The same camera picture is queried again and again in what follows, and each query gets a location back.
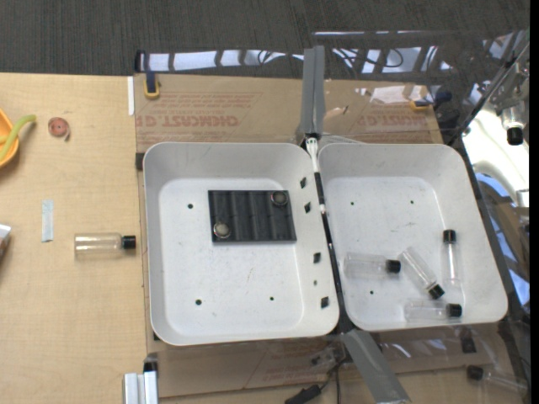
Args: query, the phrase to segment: dark gray carpet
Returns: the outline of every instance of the dark gray carpet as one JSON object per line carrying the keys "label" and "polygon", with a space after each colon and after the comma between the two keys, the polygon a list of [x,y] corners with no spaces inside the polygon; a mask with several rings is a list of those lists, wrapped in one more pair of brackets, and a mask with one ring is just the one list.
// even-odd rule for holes
{"label": "dark gray carpet", "polygon": [[0,72],[128,75],[137,49],[302,52],[316,30],[525,29],[531,0],[0,0]]}

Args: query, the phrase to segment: bottle cap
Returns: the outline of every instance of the bottle cap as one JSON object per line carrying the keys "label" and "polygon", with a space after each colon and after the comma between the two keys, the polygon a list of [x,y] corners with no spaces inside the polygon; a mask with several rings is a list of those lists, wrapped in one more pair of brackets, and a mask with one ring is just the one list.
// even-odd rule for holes
{"label": "bottle cap", "polygon": [[401,263],[398,260],[387,260],[386,271],[388,273],[398,274],[401,272]]}
{"label": "bottle cap", "polygon": [[446,308],[448,317],[462,316],[462,306],[460,304],[447,304]]}
{"label": "bottle cap", "polygon": [[129,235],[121,238],[121,247],[124,249],[136,248],[136,237]]}
{"label": "bottle cap", "polygon": [[445,229],[444,242],[447,244],[453,244],[454,242],[456,242],[456,232],[452,229]]}
{"label": "bottle cap", "polygon": [[511,127],[507,130],[507,142],[509,145],[522,145],[524,132],[520,127]]}
{"label": "bottle cap", "polygon": [[469,365],[466,368],[466,375],[468,379],[481,380],[484,375],[484,369],[476,365]]}
{"label": "bottle cap", "polygon": [[429,294],[433,300],[437,300],[443,294],[445,294],[445,291],[441,288],[439,284],[435,284],[429,289]]}

